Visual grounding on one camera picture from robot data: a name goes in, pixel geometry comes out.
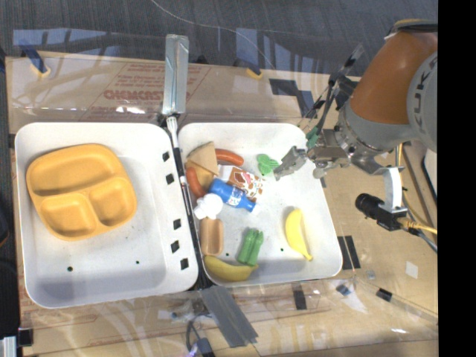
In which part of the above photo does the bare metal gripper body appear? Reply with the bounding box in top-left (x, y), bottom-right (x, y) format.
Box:
top-left (306, 127), bottom-right (386, 173)

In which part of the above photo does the green broccoli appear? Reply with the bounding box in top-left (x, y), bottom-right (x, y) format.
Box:
top-left (256, 152), bottom-right (281, 177)

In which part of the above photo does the white plastic tray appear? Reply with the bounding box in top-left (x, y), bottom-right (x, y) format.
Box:
top-left (177, 121), bottom-right (344, 288)
top-left (13, 121), bottom-right (199, 309)

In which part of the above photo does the brown and white carton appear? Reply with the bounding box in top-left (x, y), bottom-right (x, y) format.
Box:
top-left (216, 164), bottom-right (266, 203)

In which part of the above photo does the orange sausage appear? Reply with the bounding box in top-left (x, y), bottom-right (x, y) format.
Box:
top-left (184, 167), bottom-right (207, 199)
top-left (214, 148), bottom-right (245, 168)

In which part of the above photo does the yellow banana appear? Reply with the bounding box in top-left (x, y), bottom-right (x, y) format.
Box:
top-left (202, 254), bottom-right (260, 283)
top-left (285, 207), bottom-right (315, 263)

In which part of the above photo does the blue bottle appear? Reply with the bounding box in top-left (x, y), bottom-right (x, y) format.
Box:
top-left (208, 177), bottom-right (258, 213)

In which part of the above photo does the brown cardboard board red print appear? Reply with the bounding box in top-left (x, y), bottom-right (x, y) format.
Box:
top-left (4, 50), bottom-right (439, 357)

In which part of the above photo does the tan pizza slice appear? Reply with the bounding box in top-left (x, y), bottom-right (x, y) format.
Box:
top-left (185, 141), bottom-right (221, 190)

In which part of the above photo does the white rounded bottle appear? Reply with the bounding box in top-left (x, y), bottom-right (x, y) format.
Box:
top-left (193, 192), bottom-right (225, 221)

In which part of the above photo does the green asparagus bundle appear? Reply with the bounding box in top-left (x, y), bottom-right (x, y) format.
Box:
top-left (237, 228), bottom-right (266, 268)

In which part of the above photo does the tan hot dog bun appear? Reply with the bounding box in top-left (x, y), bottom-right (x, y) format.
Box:
top-left (199, 217), bottom-right (225, 257)

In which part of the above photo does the orange divided plate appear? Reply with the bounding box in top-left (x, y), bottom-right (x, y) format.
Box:
top-left (25, 143), bottom-right (138, 242)

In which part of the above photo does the black cylinder on white bracket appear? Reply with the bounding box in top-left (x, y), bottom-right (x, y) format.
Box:
top-left (354, 165), bottom-right (409, 232)

